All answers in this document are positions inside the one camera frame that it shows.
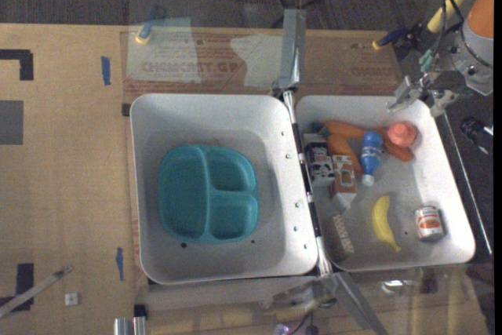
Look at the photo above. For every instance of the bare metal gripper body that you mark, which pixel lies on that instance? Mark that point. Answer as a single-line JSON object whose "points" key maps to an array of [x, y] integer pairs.
{"points": [[476, 80]]}

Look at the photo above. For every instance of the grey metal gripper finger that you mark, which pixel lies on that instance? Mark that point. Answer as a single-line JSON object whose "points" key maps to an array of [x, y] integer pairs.
{"points": [[441, 102], [408, 90]]}

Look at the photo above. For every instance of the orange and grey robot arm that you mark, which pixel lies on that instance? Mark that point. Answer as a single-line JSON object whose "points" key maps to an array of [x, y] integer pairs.
{"points": [[481, 12]]}

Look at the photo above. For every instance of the pink round cup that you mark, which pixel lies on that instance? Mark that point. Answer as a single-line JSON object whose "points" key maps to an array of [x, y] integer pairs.
{"points": [[402, 133]]}

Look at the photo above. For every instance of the red sausage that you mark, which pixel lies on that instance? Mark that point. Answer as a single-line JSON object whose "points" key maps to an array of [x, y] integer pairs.
{"points": [[400, 153]]}

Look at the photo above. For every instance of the orange carrot with green top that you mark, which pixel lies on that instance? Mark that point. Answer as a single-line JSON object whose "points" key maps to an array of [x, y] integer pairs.
{"points": [[345, 128]]}

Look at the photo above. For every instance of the blue bottle with white cap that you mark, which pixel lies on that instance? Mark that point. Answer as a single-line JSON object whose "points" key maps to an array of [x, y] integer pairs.
{"points": [[371, 155]]}

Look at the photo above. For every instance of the brown cardboard board red print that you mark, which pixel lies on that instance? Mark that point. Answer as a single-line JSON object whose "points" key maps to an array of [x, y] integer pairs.
{"points": [[333, 62]]}

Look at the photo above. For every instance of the white plastic tray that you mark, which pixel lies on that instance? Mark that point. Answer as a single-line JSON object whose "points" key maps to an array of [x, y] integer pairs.
{"points": [[427, 184], [219, 263]]}

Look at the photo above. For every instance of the brown and white carton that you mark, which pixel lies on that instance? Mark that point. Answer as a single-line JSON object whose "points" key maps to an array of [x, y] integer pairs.
{"points": [[344, 180]]}

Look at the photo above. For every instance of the cow print milk carton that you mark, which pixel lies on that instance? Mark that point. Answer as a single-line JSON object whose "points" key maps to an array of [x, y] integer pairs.
{"points": [[319, 161]]}

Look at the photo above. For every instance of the small can with orange label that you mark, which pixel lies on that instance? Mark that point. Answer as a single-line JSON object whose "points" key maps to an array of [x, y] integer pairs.
{"points": [[429, 223]]}

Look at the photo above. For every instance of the yellow banana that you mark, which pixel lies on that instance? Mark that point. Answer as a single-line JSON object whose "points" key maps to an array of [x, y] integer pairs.
{"points": [[382, 225]]}

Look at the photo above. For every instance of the brown biscuit packet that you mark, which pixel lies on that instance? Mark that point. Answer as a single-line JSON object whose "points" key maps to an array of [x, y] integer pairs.
{"points": [[343, 237]]}

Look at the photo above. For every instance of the green divided plate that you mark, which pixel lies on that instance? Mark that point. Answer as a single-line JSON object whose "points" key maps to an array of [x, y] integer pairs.
{"points": [[184, 192]]}

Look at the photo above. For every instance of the black cylinder on white bracket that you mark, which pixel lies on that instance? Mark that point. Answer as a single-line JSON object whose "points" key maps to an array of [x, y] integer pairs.
{"points": [[472, 127]]}

